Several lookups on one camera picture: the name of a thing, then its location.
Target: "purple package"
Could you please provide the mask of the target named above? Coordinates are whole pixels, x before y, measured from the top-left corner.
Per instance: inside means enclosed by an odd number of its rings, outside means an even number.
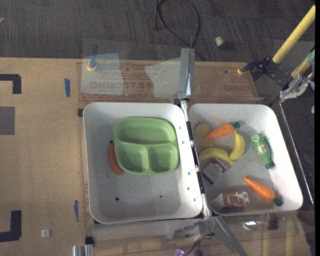
[[[207,182],[213,185],[227,169],[228,168],[218,158],[214,158],[209,165],[204,168],[202,176]]]

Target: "yellow pole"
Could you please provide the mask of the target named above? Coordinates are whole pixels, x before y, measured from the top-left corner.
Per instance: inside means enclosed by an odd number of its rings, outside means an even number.
[[[292,78],[296,78],[297,74],[300,73],[302,76],[309,68],[311,64],[308,63],[308,57],[291,73]]]
[[[279,64],[289,53],[289,51],[294,47],[296,42],[303,36],[307,29],[316,19],[316,6],[313,5],[307,14],[300,21],[298,26],[294,29],[288,39],[284,42],[281,48],[273,56],[272,60],[274,63]]]

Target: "green plate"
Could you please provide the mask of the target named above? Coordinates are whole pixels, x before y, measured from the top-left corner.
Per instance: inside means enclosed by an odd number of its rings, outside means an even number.
[[[175,128],[167,120],[154,117],[127,117],[114,131],[115,156],[127,173],[165,174],[179,163]]]

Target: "green toy bottle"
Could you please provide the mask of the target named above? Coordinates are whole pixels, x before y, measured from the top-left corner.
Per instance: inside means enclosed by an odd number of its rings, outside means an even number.
[[[251,137],[251,142],[254,145],[258,157],[265,162],[265,167],[271,169],[275,166],[275,163],[271,159],[271,150],[265,141],[264,136],[261,133],[255,134]]]

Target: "yellow banana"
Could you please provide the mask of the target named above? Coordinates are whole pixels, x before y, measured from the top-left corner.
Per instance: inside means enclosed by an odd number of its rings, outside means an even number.
[[[230,165],[234,164],[234,162],[229,158],[227,151],[217,147],[206,148],[199,155],[199,160],[205,160],[209,158],[219,158],[229,162]]]
[[[233,131],[233,132],[235,135],[235,146],[233,151],[230,153],[230,159],[237,160],[245,152],[246,141],[242,135],[240,135],[236,131]]]

